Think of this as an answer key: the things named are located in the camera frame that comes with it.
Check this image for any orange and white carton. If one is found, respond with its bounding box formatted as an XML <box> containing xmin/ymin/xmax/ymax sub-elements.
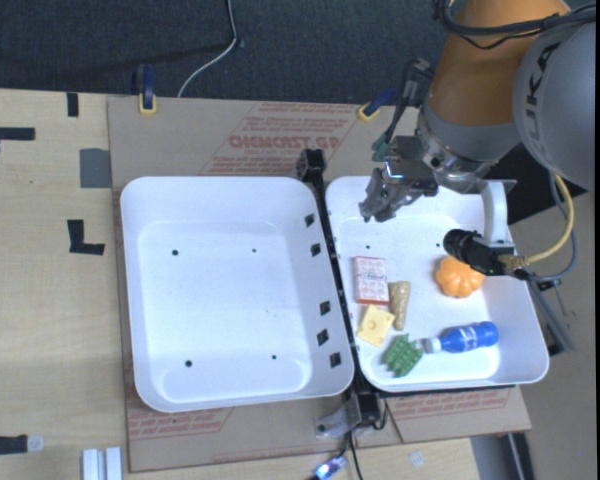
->
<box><xmin>351</xmin><ymin>255</ymin><xmax>391</xmax><ymax>306</ymax></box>

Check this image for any blue plastic bottle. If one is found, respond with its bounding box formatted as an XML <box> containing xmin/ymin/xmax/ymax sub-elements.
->
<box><xmin>421</xmin><ymin>320</ymin><xmax>500</xmax><ymax>355</ymax></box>

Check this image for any black cylinder on white bracket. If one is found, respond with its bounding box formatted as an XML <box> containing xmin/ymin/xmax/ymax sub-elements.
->
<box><xmin>442</xmin><ymin>179</ymin><xmax>519</xmax><ymax>277</ymax></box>

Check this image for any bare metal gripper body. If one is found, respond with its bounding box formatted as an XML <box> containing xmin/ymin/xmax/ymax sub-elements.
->
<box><xmin>382</xmin><ymin>128</ymin><xmax>492</xmax><ymax>200</ymax></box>

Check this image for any green toy vegetable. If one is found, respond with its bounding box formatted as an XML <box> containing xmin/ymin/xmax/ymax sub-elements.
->
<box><xmin>380</xmin><ymin>333</ymin><xmax>425</xmax><ymax>379</ymax></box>

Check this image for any orange toy pumpkin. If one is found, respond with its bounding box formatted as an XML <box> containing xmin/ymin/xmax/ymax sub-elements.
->
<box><xmin>433</xmin><ymin>256</ymin><xmax>487</xmax><ymax>299</ymax></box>

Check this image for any brown cardboard board red print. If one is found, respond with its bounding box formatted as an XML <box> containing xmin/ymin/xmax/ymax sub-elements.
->
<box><xmin>106</xmin><ymin>96</ymin><xmax>533</xmax><ymax>473</ymax></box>

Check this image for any yellow toy cheese wedge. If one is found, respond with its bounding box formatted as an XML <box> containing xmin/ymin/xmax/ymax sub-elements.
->
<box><xmin>355</xmin><ymin>303</ymin><xmax>397</xmax><ymax>348</ymax></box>

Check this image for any black block with wires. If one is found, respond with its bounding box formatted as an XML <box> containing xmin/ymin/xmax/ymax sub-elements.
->
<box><xmin>296</xmin><ymin>148</ymin><xmax>328</xmax><ymax>184</ymax></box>
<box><xmin>353</xmin><ymin>391</ymin><xmax>382</xmax><ymax>428</ymax></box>

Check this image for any white plastic tray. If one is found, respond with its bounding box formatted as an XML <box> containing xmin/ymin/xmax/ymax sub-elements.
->
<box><xmin>119</xmin><ymin>175</ymin><xmax>357</xmax><ymax>414</ymax></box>
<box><xmin>324</xmin><ymin>174</ymin><xmax>551</xmax><ymax>394</ymax></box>

